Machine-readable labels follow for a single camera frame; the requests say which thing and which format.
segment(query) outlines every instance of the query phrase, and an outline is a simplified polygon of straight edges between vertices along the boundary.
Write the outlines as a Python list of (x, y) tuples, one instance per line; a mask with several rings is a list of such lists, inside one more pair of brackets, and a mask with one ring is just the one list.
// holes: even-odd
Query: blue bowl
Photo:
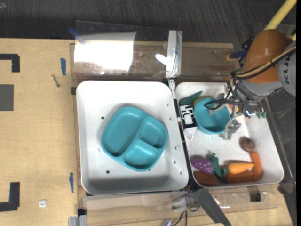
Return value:
[(112, 159), (135, 171), (147, 171), (162, 155), (168, 141), (165, 126), (146, 112), (126, 106), (105, 127), (101, 145)]
[(198, 130), (206, 134), (223, 133), (227, 123), (231, 120), (230, 112), (226, 107), (213, 114), (204, 106), (205, 103), (215, 100), (213, 98), (200, 99), (194, 107), (194, 117), (196, 119)]

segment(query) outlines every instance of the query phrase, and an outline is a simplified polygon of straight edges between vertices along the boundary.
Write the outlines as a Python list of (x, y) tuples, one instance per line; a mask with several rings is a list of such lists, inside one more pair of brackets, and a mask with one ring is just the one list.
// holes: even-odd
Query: purple grapes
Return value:
[(191, 161), (193, 167), (205, 174), (212, 174), (211, 161), (206, 159), (195, 159)]

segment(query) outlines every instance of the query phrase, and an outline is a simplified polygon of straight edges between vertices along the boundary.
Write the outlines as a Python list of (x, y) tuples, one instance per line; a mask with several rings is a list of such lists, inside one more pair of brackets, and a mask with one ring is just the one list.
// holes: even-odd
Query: orange carrot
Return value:
[(252, 171), (244, 171), (238, 174), (227, 173), (225, 178), (228, 183), (246, 183), (252, 182), (254, 173)]
[(229, 168), (229, 173), (238, 174), (238, 173), (247, 171), (248, 169), (252, 168), (253, 166), (254, 166), (254, 164), (249, 163), (249, 162), (235, 162), (235, 163), (230, 163), (228, 168)]
[(253, 181), (257, 181), (262, 176), (261, 160), (260, 160), (260, 157), (259, 157), (257, 152), (251, 152), (250, 157), (251, 157), (251, 160), (254, 164), (254, 167), (253, 167), (253, 173), (254, 173)]

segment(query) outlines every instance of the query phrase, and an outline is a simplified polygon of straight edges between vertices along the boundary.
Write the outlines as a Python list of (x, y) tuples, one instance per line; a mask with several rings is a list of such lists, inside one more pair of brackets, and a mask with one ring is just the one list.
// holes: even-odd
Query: wooden surface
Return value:
[[(0, 61), (0, 84), (14, 84), (14, 111), (0, 111), (0, 202), (7, 202), (9, 183), (20, 182), (20, 207), (0, 212), (0, 226), (66, 226), (77, 215), (78, 185), (71, 95), (70, 44), (73, 40), (0, 39), (0, 53), (20, 56), (20, 73)], [(60, 58), (66, 59), (66, 76)], [(54, 74), (60, 87), (55, 86)], [(74, 175), (74, 192), (69, 182)], [(227, 213), (234, 225), (289, 226), (281, 193), (272, 209)], [(46, 199), (47, 207), (39, 208)], [(160, 226), (162, 221), (124, 224)], [(189, 226), (208, 225), (208, 216), (190, 217)]]

